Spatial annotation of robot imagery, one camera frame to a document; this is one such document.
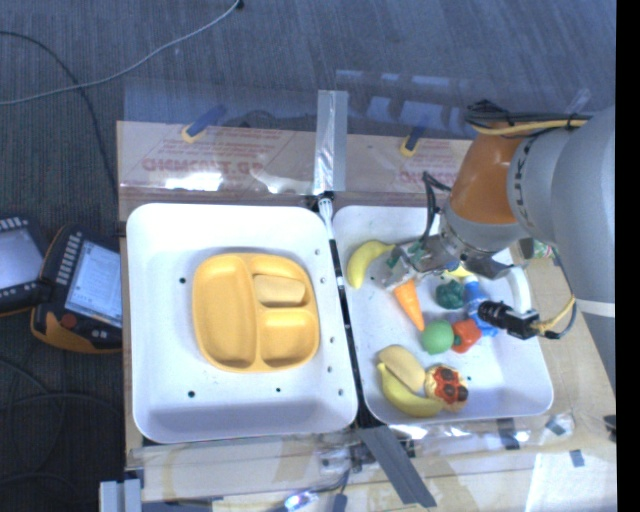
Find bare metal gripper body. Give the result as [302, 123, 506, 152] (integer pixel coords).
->
[410, 232, 465, 275]

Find orange carrot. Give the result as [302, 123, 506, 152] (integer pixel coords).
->
[392, 278, 427, 333]

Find yellow banana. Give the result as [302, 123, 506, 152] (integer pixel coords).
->
[345, 239, 397, 291]
[375, 361, 446, 419]

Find green broccoli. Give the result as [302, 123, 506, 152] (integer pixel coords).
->
[434, 279, 467, 311]

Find blue and white bottle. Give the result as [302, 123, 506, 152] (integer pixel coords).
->
[461, 276, 500, 339]

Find green ball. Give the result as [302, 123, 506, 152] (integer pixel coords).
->
[420, 318, 456, 356]

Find red bell pepper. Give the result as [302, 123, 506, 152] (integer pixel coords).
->
[450, 318, 483, 355]

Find pizza slice with dark toppings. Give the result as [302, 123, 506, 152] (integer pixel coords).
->
[423, 364, 470, 414]

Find white plastic tray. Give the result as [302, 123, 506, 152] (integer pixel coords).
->
[330, 204, 556, 427]
[125, 201, 360, 445]

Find yellow divided plate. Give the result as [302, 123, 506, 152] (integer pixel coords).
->
[191, 252, 322, 374]

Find brown cardboard board red print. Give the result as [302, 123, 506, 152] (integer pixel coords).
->
[115, 119, 617, 502]

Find black cylinder on white bracket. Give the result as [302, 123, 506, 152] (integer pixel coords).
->
[476, 266, 541, 342]

